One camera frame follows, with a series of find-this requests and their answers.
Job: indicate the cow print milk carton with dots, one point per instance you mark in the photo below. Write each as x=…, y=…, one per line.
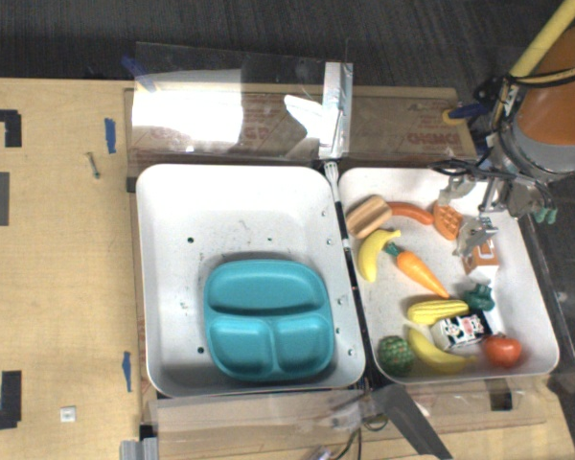
x=462, y=331

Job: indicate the yellow corn cob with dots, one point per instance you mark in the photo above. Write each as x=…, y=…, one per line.
x=436, y=311

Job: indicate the green broccoli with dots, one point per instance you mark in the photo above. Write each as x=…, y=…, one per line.
x=479, y=297

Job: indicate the black cylinder on white bracket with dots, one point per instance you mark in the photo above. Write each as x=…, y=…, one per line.
x=489, y=93

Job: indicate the orange and white carton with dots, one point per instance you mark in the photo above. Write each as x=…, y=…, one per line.
x=484, y=261

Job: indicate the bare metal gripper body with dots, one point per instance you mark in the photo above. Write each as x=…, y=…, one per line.
x=520, y=198

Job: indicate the orange sausage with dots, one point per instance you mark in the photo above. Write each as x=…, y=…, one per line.
x=412, y=211

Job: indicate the red tomato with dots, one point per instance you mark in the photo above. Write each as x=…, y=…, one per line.
x=503, y=351

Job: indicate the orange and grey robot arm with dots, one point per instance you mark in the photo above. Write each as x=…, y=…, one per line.
x=551, y=108

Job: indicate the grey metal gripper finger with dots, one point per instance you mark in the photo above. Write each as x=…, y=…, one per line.
x=475, y=236
x=455, y=190

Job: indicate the small white square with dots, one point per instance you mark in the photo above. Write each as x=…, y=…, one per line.
x=68, y=414

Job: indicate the blue divided plate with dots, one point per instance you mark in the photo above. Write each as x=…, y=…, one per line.
x=268, y=324

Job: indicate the small grey screw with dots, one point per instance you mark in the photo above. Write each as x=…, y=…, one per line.
x=92, y=165

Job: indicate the white plastic tray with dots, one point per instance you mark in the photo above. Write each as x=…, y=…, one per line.
x=249, y=218
x=393, y=305

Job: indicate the yellow banana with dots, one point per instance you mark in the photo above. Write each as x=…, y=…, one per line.
x=369, y=257
x=433, y=357

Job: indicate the orange waffle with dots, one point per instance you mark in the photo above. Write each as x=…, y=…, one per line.
x=446, y=221

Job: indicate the green grapes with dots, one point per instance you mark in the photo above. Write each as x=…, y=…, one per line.
x=396, y=356

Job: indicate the orange carrot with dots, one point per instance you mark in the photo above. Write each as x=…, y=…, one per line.
x=417, y=269

